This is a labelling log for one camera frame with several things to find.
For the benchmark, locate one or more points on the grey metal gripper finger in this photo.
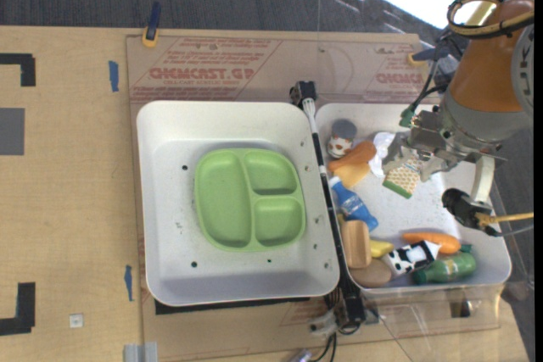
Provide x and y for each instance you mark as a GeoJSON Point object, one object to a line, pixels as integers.
{"type": "Point", "coordinates": [394, 149]}
{"type": "Point", "coordinates": [430, 169]}

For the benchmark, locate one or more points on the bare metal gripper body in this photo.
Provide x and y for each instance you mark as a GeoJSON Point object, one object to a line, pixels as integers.
{"type": "Point", "coordinates": [432, 135]}

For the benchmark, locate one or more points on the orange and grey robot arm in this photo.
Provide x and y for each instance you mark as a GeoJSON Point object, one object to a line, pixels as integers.
{"type": "Point", "coordinates": [483, 72]}

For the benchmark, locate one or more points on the white crumpled packet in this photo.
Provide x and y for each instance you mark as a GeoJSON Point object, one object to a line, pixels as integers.
{"type": "Point", "coordinates": [381, 142]}

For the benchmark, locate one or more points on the green and orange patterned carton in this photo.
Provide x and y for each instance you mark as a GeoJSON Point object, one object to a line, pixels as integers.
{"type": "Point", "coordinates": [401, 180]}

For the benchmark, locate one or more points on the orange sausage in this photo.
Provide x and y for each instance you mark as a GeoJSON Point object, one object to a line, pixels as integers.
{"type": "Point", "coordinates": [356, 154]}

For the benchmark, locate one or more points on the white plastic tray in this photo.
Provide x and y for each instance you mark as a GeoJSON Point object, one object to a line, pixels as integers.
{"type": "Point", "coordinates": [424, 212]}
{"type": "Point", "coordinates": [169, 203]}

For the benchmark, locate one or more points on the yellow-orange bread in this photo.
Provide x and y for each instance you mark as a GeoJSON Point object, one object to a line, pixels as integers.
{"type": "Point", "coordinates": [354, 174]}

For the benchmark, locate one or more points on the small can with grey lid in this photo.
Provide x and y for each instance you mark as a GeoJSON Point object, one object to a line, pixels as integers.
{"type": "Point", "coordinates": [341, 137]}

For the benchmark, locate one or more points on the blue bottle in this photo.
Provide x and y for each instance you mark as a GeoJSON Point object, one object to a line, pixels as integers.
{"type": "Point", "coordinates": [354, 203]}

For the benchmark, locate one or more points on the orange carrot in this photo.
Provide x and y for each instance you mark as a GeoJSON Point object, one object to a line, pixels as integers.
{"type": "Point", "coordinates": [437, 241]}

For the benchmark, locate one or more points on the thin black and white rod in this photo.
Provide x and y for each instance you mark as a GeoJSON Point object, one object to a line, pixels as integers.
{"type": "Point", "coordinates": [328, 195]}

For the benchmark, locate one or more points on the black and white cow carton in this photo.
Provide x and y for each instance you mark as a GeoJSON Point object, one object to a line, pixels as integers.
{"type": "Point", "coordinates": [409, 258]}

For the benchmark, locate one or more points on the yellow banana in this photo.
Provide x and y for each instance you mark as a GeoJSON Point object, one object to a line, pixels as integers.
{"type": "Point", "coordinates": [379, 248]}

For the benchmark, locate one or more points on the green bottle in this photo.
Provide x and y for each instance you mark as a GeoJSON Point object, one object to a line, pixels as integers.
{"type": "Point", "coordinates": [449, 268]}

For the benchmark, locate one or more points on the pale wooden bread slice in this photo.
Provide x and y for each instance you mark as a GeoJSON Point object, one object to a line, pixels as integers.
{"type": "Point", "coordinates": [356, 243]}

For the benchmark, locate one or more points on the brown round biscuit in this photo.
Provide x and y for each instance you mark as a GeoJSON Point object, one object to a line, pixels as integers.
{"type": "Point", "coordinates": [371, 273]}

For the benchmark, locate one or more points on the brown cardboard board red print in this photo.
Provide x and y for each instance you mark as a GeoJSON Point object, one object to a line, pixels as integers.
{"type": "Point", "coordinates": [254, 68]}

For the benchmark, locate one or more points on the green divided plate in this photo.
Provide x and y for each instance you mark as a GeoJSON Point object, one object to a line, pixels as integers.
{"type": "Point", "coordinates": [225, 199]}

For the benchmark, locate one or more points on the black cylinder on white bracket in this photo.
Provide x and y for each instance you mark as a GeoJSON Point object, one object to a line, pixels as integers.
{"type": "Point", "coordinates": [464, 207]}

